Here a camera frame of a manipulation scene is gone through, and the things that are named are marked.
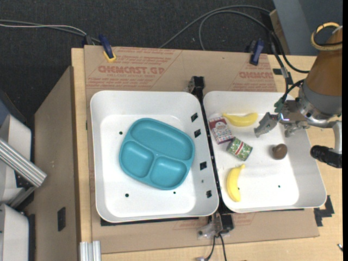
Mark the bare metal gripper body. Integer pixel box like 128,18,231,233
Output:
279,99,331,129

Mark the yellow banana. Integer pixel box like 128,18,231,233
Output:
222,111,259,127
226,164,246,203

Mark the brown round toy food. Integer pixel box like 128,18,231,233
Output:
270,143,288,160

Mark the green and red can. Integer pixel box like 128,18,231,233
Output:
226,136,253,161

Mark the red and white carton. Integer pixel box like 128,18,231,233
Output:
208,117,234,145

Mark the white plastic tray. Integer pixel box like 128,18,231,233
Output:
202,90,327,214
90,90,220,223

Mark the brown cardboard board red print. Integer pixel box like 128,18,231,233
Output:
84,45,321,254

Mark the blue divided plate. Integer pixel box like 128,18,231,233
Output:
118,117,196,191

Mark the black cylinder on white bracket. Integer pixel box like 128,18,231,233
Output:
310,120,343,169

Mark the black block with thin wires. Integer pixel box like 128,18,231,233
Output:
187,76,205,95
196,213,235,240

